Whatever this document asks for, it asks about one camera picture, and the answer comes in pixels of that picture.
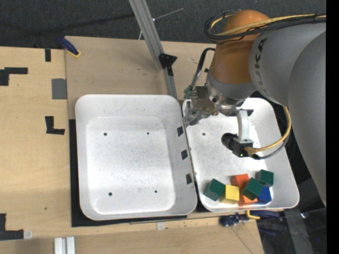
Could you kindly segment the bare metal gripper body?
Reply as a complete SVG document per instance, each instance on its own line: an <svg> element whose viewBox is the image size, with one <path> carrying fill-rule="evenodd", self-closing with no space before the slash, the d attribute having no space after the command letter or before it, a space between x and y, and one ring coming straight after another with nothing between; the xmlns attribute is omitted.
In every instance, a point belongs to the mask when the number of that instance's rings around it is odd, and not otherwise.
<svg viewBox="0 0 339 254"><path fill-rule="evenodd" d="M244 98L233 99L224 97L214 87L196 86L190 96L190 107L194 113L204 115L223 114L236 116L237 108L241 107Z"/></svg>

